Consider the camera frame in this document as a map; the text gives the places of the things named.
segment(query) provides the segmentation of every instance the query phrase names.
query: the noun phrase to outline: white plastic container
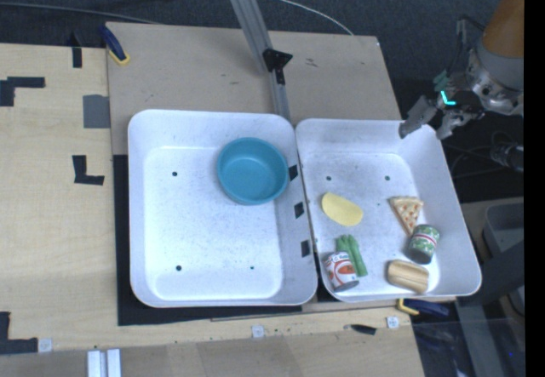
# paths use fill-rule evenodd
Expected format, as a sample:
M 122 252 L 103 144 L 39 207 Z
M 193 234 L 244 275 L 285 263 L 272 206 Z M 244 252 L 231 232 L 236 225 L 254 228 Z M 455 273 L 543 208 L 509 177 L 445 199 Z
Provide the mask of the white plastic container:
M 388 203 L 390 197 L 416 196 L 424 202 L 417 221 L 441 233 L 422 296 L 470 295 L 481 283 L 479 262 L 463 219 L 440 141 L 429 126 L 400 139 L 398 121 L 307 119 L 295 129 L 297 147 L 318 256 L 335 251 L 335 239 L 352 234 L 359 242 L 368 275 L 343 292 L 333 290 L 324 264 L 324 284 L 338 300 L 359 302 L 415 297 L 387 281 L 390 260 L 409 260 L 408 236 Z M 333 192 L 363 211 L 356 226 L 341 226 L 321 208 Z
M 297 306 L 317 288 L 295 131 L 270 114 L 147 110 L 129 123 L 130 282 L 154 307 Z M 276 146 L 290 182 L 244 206 L 215 161 L 242 137 Z

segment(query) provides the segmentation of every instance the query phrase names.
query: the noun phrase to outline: toy pizza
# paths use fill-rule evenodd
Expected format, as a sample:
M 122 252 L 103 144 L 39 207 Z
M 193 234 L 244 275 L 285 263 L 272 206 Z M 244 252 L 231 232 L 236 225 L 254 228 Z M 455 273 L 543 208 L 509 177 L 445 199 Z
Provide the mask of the toy pizza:
M 405 232 L 411 236 L 424 202 L 418 197 L 391 197 L 389 202 Z

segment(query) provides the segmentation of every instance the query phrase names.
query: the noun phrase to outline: blue plate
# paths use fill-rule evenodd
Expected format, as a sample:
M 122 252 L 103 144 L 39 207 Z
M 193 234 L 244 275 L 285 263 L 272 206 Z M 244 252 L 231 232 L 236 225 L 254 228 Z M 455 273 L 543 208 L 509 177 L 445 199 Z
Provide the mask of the blue plate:
M 223 147 L 216 171 L 223 191 L 241 204 L 270 202 L 288 185 L 284 156 L 259 138 L 239 138 Z

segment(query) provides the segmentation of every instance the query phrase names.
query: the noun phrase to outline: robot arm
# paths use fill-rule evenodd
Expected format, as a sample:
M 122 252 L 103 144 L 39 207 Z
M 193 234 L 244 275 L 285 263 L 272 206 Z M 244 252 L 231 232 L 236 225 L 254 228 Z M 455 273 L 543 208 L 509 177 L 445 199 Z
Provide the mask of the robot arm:
M 433 80 L 436 100 L 422 96 L 415 103 L 399 126 L 401 138 L 429 123 L 438 111 L 443 113 L 437 130 L 441 140 L 487 111 L 524 117 L 524 10 L 525 0 L 501 0 L 469 50 L 465 71 L 446 70 Z M 466 21 L 458 21 L 461 40 Z

